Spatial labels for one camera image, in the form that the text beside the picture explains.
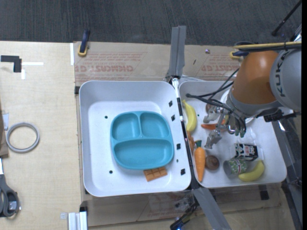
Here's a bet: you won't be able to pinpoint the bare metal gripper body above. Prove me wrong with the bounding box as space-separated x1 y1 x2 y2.
212 105 247 138

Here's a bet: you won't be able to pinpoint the red sausage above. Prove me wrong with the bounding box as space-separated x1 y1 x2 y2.
201 119 227 131

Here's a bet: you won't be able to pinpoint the yellow banana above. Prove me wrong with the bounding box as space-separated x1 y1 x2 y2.
238 160 265 183
181 99 198 132

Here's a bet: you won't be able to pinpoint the brown chocolate doughnut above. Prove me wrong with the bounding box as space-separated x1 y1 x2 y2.
205 155 220 171

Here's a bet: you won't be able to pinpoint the orange carrot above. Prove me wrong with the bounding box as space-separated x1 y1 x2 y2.
193 139 206 183

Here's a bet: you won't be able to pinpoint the black and white milk carton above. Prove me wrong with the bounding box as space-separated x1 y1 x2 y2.
234 143 259 162

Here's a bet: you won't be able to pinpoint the white plastic tray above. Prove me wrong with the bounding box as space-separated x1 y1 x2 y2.
178 80 288 189
78 80 192 197

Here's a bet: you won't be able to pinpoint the green printed can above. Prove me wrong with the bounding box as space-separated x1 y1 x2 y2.
223 157 248 177

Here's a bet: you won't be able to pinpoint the orange waffle biscuit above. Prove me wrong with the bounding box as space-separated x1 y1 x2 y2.
143 166 168 183

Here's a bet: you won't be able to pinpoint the blue divided plate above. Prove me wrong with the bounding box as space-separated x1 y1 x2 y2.
110 111 175 170

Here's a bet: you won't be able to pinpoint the brown cardboard board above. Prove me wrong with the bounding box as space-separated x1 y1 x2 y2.
73 41 284 227

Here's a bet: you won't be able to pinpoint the grey ring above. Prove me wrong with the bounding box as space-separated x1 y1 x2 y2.
6 122 40 153

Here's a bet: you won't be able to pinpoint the grey handled scissors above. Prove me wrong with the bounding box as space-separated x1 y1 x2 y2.
0 173 21 218

